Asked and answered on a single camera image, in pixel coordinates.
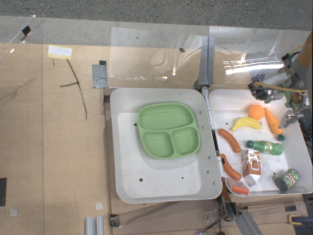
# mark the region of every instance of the white sticker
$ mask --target white sticker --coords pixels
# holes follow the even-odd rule
[[[18,215],[18,209],[11,209],[10,210],[10,216],[16,217]]]
[[[103,209],[103,205],[101,202],[96,203],[96,210],[102,210]]]
[[[72,58],[72,48],[49,45],[48,57],[70,60]]]

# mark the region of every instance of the milk carton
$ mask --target milk carton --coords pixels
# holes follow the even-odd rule
[[[242,154],[243,176],[249,186],[253,186],[261,177],[260,152],[246,150]]]

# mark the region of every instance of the soda can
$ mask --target soda can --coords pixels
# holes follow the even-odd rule
[[[287,191],[298,181],[298,173],[293,169],[288,169],[285,174],[275,179],[275,184],[280,190]]]

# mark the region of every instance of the sausage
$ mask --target sausage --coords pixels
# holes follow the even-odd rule
[[[223,169],[224,171],[233,179],[239,180],[241,179],[241,175],[240,173],[238,173],[237,171],[235,171],[230,164],[228,163],[225,154],[221,154],[221,159],[222,159],[222,163],[223,163]]]
[[[228,143],[230,144],[231,148],[235,153],[239,153],[241,151],[241,148],[237,140],[228,131],[224,129],[219,129],[219,135],[228,141]]]

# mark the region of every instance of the gray floor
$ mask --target gray floor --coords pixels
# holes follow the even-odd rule
[[[0,0],[0,15],[312,30],[313,0]]]

